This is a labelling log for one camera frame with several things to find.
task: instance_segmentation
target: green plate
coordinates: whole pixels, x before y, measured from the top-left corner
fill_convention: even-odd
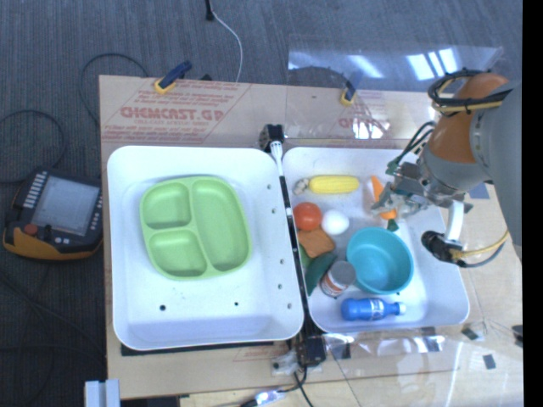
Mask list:
[[[164,276],[201,279],[229,273],[251,255],[236,191],[215,176],[189,176],[150,187],[140,202],[143,238]]]

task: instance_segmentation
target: red tomato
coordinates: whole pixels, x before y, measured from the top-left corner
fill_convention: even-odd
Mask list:
[[[322,221],[321,209],[311,202],[298,203],[293,209],[294,224],[302,231],[313,231]]]

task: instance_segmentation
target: tin can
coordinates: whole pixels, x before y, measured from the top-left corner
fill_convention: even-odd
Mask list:
[[[356,280],[356,269],[347,261],[336,261],[320,281],[321,290],[330,297],[338,297]]]

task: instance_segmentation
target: gray floor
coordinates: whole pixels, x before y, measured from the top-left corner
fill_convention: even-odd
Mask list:
[[[460,49],[467,64],[491,66],[478,69],[522,77],[523,0],[210,1],[243,45],[241,82],[312,83],[289,74],[289,57],[301,51],[310,56],[302,64],[337,70],[322,58],[324,50],[332,57],[367,54],[394,66],[384,79],[368,78],[367,88],[421,91],[430,81],[410,77],[393,58],[449,46]],[[0,15],[2,218],[17,181],[35,165],[56,162],[62,137],[45,114],[61,124],[67,141],[56,167],[82,176],[99,172],[98,133],[78,95],[80,77],[97,114],[98,74],[143,72],[130,59],[109,56],[82,73],[95,56],[122,53],[151,76],[187,59],[193,64],[187,78],[238,76],[238,41],[217,20],[206,20],[204,0],[0,0]],[[27,109],[40,113],[20,112]],[[104,350],[100,252],[45,265],[2,248],[0,280],[0,407],[83,405],[84,381],[105,378],[98,352]],[[82,332],[32,308],[22,292]]]

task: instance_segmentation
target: yellow corn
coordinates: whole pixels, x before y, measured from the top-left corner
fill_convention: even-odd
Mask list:
[[[359,185],[358,178],[349,175],[313,176],[309,180],[309,189],[321,194],[354,192]]]

